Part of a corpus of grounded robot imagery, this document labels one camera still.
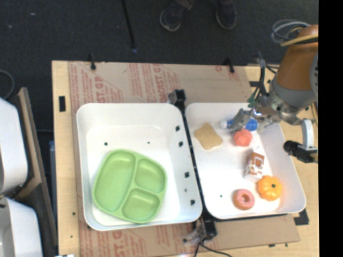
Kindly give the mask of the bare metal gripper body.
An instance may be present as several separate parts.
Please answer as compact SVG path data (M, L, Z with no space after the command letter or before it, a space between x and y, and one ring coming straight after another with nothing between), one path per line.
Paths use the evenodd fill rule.
M278 95L260 95L251 102L254 109L253 118L272 117L275 123L285 122L290 125L300 125L301 119L298 117L300 111L305 106L296 107L284 101Z

